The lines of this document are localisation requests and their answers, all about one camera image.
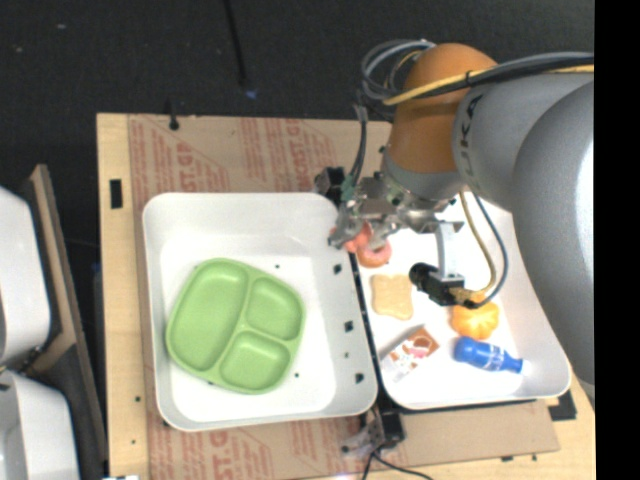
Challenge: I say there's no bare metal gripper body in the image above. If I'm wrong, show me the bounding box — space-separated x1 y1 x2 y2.
343 174 457 233

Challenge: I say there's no pink doughnut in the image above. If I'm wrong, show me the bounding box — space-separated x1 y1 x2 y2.
343 222 394 270

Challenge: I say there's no tan bread slice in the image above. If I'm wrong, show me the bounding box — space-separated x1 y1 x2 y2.
369 273 416 322

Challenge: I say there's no white plastic tray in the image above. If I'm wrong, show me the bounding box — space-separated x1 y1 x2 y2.
141 191 379 432
348 193 573 412

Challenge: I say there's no brown cardboard with red print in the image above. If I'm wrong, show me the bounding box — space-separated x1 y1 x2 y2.
127 114 561 480

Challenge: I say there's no brown and white carton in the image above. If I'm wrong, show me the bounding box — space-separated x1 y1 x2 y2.
379 323 442 384

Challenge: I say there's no orange toy fruit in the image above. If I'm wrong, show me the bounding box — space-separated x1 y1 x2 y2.
450 299 501 342

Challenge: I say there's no green divided plate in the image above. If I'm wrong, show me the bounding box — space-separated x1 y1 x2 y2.
164 257 307 396

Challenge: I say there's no blue bottle with white cap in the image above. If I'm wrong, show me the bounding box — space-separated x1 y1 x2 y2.
452 336 533 376

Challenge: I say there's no pale wood board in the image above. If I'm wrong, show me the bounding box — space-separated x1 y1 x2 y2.
95 112 596 480

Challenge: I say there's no black block with thin wires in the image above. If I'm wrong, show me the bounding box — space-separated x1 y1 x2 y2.
366 409 406 452
314 166 348 202

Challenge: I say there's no black cylinder on white bracket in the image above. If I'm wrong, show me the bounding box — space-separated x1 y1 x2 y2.
408 220 467 309

